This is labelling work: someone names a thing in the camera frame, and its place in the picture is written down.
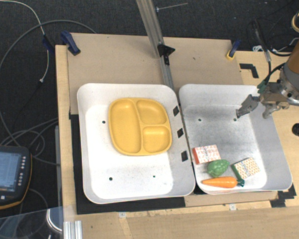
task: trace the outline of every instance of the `black bracket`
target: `black bracket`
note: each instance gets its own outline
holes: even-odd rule
[[[254,78],[259,78],[257,69],[253,64],[239,64],[239,65],[240,65],[240,69],[249,69],[249,70],[251,70],[251,73]]]
[[[169,66],[169,58],[168,56],[175,51],[174,48],[168,47],[164,44],[159,44],[157,46],[159,56],[164,56],[165,65]]]
[[[294,199],[296,195],[294,184],[292,184],[288,191],[278,191],[278,199],[270,200],[271,207],[286,207],[285,200]]]

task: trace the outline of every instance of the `black floor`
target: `black floor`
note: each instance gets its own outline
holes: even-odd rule
[[[93,28],[98,33],[146,35],[135,0],[16,0],[31,6],[41,22],[53,19],[74,20]],[[161,9],[158,19],[164,36],[241,39],[241,50],[259,45],[250,22],[257,18],[267,44],[279,50],[299,34],[291,28],[291,19],[299,11],[299,0],[153,0],[159,7],[180,3],[187,5]],[[26,7],[0,2],[0,63],[11,45],[28,29],[37,25],[34,14]],[[72,23],[44,26],[51,43],[61,44],[60,33],[90,32]],[[39,79],[46,68],[46,50],[42,32],[36,29],[26,35],[7,55],[0,68],[0,110],[8,129],[13,133],[31,128],[57,117],[54,57],[43,84]],[[43,133],[45,148],[41,159],[55,162],[55,125]],[[35,133],[18,139],[29,146]],[[0,120],[0,143],[8,137]],[[43,140],[36,141],[32,153],[39,153]],[[30,188],[40,192],[49,207],[56,207],[56,168],[33,161]],[[29,192],[23,206],[0,211],[0,217],[21,212],[45,209],[44,201]]]

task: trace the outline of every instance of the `red and white box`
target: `red and white box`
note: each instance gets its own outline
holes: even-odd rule
[[[192,151],[197,165],[221,159],[217,146],[215,144],[209,146],[196,147],[193,148]]]

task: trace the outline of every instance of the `wooden table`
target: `wooden table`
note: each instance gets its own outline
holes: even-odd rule
[[[272,208],[276,191],[227,195],[189,195],[185,208],[77,215],[69,112],[77,114],[76,91],[88,82],[163,84],[159,61],[151,55],[147,37],[73,34],[81,54],[56,46],[62,196],[64,220],[81,220],[84,238],[297,238],[299,239],[299,137],[291,128],[299,122],[299,107],[274,113],[274,121],[289,163],[297,196],[284,208]],[[170,56],[175,90],[186,83],[257,85],[267,74],[263,53],[236,52],[228,61],[228,40],[165,38],[176,48]],[[286,58],[273,57],[273,67]],[[239,63],[256,66],[259,79]]]

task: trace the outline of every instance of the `black mat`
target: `black mat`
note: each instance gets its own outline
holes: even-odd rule
[[[70,118],[72,127],[72,148],[77,214],[136,212],[185,207],[185,200],[183,197],[129,201],[104,205],[94,204],[89,201],[84,194],[82,183],[79,116],[71,115]]]

